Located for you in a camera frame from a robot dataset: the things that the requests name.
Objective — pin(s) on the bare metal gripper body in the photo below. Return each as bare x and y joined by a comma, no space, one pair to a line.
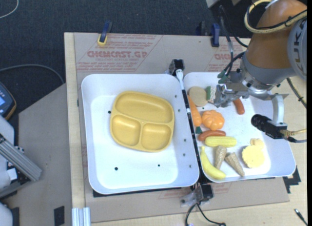
237,90

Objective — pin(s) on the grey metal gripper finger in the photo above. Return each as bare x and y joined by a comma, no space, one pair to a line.
218,100
227,102

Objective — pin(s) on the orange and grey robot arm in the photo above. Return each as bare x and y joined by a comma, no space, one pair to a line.
270,39

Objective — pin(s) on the green and beige wafer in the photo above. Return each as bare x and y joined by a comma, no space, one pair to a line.
208,93

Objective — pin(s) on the red sausage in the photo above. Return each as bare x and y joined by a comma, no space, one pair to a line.
240,108

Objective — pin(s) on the orange pumpkin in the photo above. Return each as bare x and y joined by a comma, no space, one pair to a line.
212,120

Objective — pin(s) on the tan round biscuit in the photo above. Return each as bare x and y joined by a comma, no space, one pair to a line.
198,96

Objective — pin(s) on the orange carrot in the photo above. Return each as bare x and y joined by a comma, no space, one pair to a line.
195,114

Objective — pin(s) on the thin black and white rod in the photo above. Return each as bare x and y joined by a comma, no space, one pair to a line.
189,112

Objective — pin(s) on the orange sausage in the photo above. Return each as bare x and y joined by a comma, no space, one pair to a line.
210,133

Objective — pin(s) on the yellow corn cob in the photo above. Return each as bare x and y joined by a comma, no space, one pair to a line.
220,141

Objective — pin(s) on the white plastic tray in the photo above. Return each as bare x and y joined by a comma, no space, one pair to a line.
141,169
265,127

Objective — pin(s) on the beige ice cream cone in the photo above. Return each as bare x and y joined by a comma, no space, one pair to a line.
220,155
235,162

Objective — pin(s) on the yellow banana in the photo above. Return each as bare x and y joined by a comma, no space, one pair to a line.
209,167

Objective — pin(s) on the yellow divided plate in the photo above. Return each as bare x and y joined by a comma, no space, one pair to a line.
142,120

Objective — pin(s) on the brown cardboard board red print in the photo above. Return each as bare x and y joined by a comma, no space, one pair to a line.
146,49

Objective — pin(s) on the black cylinder on white bracket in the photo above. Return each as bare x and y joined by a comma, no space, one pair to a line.
264,123

